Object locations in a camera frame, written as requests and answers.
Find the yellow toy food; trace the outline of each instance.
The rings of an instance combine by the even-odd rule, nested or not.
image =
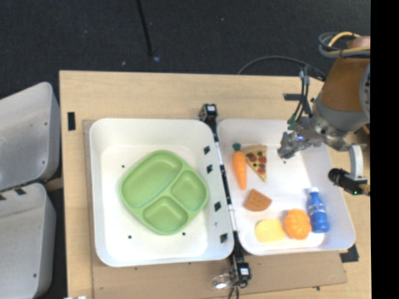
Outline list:
[[[302,209],[291,209],[284,222],[287,233],[294,239],[305,239],[312,230],[310,218]]]
[[[274,242],[286,236],[279,219],[263,219],[255,226],[255,236],[260,242]]]

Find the bottle label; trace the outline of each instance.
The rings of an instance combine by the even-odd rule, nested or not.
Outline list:
[[[313,215],[315,212],[325,212],[324,204],[313,204],[309,206],[309,215]]]

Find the toy orange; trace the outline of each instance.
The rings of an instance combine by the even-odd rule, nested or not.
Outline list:
[[[287,233],[294,239],[305,239],[312,230],[310,218],[302,209],[291,209],[284,222]]]

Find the green plate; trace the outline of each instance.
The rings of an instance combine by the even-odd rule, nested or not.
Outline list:
[[[154,151],[129,169],[120,197],[137,219],[161,235],[186,227],[204,208],[209,190],[203,178],[178,155]]]

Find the pizza slice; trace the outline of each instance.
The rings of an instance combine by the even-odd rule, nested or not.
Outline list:
[[[242,148],[241,151],[245,154],[248,165],[255,171],[255,173],[266,182],[266,145],[251,145]]]

